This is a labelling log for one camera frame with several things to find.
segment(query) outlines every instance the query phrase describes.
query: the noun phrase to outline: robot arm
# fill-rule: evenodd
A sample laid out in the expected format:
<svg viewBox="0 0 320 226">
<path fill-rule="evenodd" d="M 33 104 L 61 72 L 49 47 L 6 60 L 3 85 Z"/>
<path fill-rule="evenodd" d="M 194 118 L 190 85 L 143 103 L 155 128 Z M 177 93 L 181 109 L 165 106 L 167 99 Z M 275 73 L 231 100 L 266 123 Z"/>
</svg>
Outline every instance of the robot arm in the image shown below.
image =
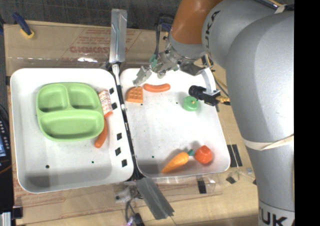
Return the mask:
<svg viewBox="0 0 320 226">
<path fill-rule="evenodd" d="M 294 11 L 271 0 L 182 0 L 150 69 L 197 75 L 208 55 L 226 70 L 231 107 L 259 198 L 259 226 L 295 225 Z"/>
</svg>

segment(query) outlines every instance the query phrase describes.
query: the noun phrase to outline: tape strip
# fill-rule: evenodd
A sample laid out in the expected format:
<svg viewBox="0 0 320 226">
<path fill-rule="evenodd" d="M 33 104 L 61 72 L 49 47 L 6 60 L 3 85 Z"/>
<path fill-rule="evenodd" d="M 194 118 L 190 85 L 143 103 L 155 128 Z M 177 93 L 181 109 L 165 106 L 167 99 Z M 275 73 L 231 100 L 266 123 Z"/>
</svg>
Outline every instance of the tape strip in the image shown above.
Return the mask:
<svg viewBox="0 0 320 226">
<path fill-rule="evenodd" d="M 278 140 L 276 142 L 255 142 L 255 141 L 250 141 L 242 138 L 244 145 L 247 146 L 250 149 L 256 150 L 256 151 L 264 151 L 264 150 L 269 150 L 269 149 L 274 149 L 280 146 L 284 145 L 290 145 L 291 143 L 294 142 L 295 136 L 291 135 L 287 138 Z"/>
</svg>

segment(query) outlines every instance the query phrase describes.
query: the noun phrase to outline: red toy tomato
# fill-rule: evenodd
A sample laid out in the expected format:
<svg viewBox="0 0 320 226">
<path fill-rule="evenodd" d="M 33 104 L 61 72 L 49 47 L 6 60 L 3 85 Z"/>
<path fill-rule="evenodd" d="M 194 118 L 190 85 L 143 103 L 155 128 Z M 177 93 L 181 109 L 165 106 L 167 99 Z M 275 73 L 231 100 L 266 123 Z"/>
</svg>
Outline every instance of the red toy tomato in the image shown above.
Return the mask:
<svg viewBox="0 0 320 226">
<path fill-rule="evenodd" d="M 206 146 L 201 146 L 194 154 L 194 158 L 201 164 L 207 164 L 213 159 L 211 150 Z"/>
</svg>

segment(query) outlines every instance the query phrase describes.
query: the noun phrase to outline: cardboard box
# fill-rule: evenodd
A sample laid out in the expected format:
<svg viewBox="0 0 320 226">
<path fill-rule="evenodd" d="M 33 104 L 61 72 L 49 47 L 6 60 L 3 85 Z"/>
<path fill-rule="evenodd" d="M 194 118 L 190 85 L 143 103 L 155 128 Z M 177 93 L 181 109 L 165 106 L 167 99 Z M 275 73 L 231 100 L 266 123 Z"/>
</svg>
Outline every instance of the cardboard box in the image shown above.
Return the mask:
<svg viewBox="0 0 320 226">
<path fill-rule="evenodd" d="M 105 69 L 110 54 L 110 27 L 26 22 L 34 31 L 31 39 L 21 33 L 19 25 L 4 25 L 7 76 L 22 68 Z M 131 66 L 147 63 L 155 51 L 155 43 L 155 31 L 127 29 L 125 63 Z"/>
</svg>

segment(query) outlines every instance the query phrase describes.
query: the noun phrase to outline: green plate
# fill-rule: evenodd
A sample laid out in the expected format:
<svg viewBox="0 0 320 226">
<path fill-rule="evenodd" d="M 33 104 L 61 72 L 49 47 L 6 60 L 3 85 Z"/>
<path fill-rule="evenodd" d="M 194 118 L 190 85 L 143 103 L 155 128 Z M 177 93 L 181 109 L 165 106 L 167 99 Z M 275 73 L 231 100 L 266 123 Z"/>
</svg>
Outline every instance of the green plate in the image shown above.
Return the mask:
<svg viewBox="0 0 320 226">
<path fill-rule="evenodd" d="M 44 85 L 36 96 L 36 113 L 42 133 L 53 141 L 94 138 L 105 124 L 99 96 L 85 83 Z"/>
</svg>

